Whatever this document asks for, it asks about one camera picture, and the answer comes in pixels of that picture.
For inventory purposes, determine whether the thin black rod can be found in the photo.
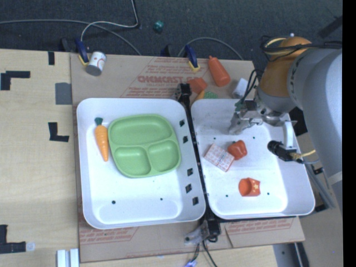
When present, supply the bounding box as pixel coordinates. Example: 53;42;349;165
182;98;214;246

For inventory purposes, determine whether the orange bell pepper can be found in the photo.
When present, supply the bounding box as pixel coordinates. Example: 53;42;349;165
227;139;248;161

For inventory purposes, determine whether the orange pizza slice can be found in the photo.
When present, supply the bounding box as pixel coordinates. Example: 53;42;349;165
187;77;209;100

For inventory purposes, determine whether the brown cardboard board red print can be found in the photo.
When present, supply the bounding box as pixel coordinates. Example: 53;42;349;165
69;52;306;264

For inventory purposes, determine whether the white plastic tray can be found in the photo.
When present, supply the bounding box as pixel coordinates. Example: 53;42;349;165
190;98;316;220
76;97;207;230

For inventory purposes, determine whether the orange carrot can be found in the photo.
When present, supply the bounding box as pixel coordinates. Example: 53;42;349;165
93;117;110;162

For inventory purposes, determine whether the white can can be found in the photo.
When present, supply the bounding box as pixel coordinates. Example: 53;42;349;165
85;50;108;77

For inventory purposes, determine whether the pink patterned carton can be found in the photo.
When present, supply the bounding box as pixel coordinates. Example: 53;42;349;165
203;143;235;173

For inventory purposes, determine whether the orange bottle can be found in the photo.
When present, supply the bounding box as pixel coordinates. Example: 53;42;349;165
207;55;231;88

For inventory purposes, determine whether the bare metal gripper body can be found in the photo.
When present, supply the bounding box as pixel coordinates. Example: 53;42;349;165
235;100;291;128

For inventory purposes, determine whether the orange fries carton with star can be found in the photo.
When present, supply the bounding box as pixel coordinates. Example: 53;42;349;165
238;177;261;197

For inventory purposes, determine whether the green divided plate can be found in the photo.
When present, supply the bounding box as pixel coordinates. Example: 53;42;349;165
107;113;182;179

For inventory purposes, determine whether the black cylinder on white bracket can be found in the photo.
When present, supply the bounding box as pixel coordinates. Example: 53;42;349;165
267;120;304;164

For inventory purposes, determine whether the black block with thin wires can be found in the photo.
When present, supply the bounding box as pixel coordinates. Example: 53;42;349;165
175;82;193;103
204;217;222;242

